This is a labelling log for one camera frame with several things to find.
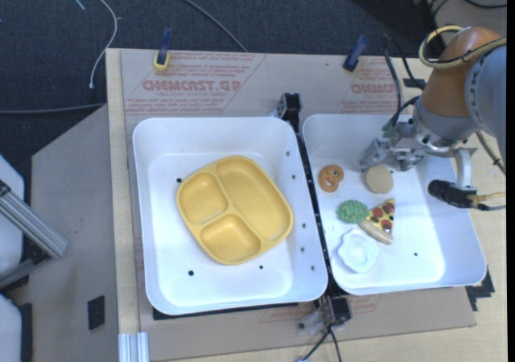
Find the black floor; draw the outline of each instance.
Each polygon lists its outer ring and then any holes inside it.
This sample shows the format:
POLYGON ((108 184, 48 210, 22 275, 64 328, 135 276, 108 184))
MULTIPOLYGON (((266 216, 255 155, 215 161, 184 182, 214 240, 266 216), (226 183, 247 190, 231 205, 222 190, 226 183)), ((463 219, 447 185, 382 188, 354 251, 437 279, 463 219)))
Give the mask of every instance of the black floor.
MULTIPOLYGON (((119 18, 112 47, 123 48, 159 48, 163 28, 171 26, 171 48, 179 50, 345 55, 366 35, 364 54, 382 55, 388 34, 415 57, 434 28, 427 3, 412 0, 105 1, 119 18)), ((104 103, 103 61, 95 89, 89 77, 112 31, 113 18, 99 0, 0 0, 0 154, 26 183, 31 156, 95 108, 6 111, 104 103)))

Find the blue clamp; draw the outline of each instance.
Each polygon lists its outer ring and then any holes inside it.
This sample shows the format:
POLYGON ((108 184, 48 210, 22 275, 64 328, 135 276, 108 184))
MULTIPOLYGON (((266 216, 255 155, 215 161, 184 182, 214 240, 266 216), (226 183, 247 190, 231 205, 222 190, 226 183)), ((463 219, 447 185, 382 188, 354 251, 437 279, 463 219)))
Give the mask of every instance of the blue clamp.
POLYGON ((357 62, 359 61, 357 58, 360 57, 360 54, 362 53, 363 49, 365 49, 368 42, 369 40, 366 37, 360 36, 343 64, 344 69, 347 69, 350 72, 354 72, 354 69, 357 66, 357 62))
POLYGON ((171 27, 165 27, 163 32, 163 38, 161 39, 161 48, 155 54, 154 68, 155 70, 165 70, 168 67, 168 61, 170 60, 170 53, 168 49, 171 45, 171 37, 173 31, 171 27))

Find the donut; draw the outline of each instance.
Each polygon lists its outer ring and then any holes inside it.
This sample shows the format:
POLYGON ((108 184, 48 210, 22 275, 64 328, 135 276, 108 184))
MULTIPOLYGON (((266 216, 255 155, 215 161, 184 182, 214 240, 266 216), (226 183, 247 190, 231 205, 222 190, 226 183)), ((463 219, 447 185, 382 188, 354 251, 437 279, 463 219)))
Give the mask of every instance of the donut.
POLYGON ((328 165, 319 173, 319 185, 327 192, 334 192, 338 189, 338 186, 343 179, 344 170, 338 165, 328 165))

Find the toy pizza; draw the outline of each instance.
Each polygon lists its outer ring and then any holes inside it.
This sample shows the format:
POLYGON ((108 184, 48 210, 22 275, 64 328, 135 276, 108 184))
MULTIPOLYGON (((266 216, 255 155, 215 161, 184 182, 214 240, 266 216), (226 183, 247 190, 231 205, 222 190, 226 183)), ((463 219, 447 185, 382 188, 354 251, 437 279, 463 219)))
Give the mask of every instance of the toy pizza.
POLYGON ((392 243, 393 236, 393 213, 395 211, 395 199, 391 198, 378 204, 369 210, 366 219, 358 223, 371 237, 389 245, 392 243))

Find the round tan bread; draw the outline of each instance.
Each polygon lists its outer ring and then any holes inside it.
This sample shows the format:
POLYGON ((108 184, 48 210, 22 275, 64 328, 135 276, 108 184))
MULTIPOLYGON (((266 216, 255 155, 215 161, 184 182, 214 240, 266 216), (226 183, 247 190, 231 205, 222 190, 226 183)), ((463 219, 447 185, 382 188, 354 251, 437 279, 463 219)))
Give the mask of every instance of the round tan bread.
POLYGON ((365 172, 365 182, 374 193, 388 193, 393 188, 393 176, 388 167, 375 165, 365 172))

